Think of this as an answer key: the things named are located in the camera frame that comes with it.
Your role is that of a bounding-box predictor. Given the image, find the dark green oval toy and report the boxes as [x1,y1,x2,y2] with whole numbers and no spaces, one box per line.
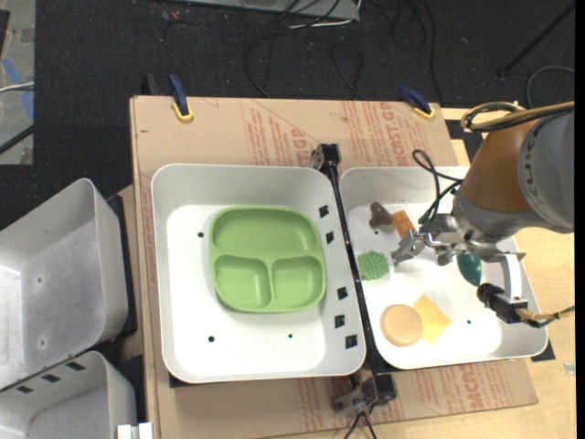
[456,252,484,288]

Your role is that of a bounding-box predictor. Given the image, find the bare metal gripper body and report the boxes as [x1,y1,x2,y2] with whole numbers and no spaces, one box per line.
[418,213,527,262]

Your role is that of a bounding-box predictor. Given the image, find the thin black rod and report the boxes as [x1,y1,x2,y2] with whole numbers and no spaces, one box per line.
[324,162,389,379]

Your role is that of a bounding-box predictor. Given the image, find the yellow cheese slice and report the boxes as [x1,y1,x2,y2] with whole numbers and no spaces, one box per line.
[412,294,452,347]

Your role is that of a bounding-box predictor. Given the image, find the black block with thin wires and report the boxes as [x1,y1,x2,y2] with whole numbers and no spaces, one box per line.
[310,143,344,171]
[332,371,398,416]

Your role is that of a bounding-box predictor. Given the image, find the tan round biscuit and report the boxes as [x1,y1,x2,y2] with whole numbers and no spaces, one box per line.
[379,303,425,348]

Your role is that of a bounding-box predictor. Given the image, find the green divided plate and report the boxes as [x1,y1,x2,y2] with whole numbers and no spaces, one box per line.
[208,205,329,314]

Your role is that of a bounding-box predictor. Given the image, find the brown cardboard board, red print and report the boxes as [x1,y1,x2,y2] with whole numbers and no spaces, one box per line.
[129,94,539,439]

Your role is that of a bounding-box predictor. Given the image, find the orange toy biscuit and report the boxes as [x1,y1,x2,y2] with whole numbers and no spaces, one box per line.
[390,209,418,241]

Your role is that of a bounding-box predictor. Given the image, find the white plastic tray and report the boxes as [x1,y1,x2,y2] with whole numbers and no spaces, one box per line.
[338,166,549,371]
[150,162,368,385]
[0,177,130,391]
[0,349,139,439]

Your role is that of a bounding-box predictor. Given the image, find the green toy grapes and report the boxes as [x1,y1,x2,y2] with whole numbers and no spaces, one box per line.
[356,250,391,283]

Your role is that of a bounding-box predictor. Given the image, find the brown toy pretzel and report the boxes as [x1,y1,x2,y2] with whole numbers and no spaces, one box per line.
[368,201,394,230]

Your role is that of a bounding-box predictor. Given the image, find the black cylinder on white bracket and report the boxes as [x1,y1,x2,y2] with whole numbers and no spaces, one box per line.
[475,252,532,325]

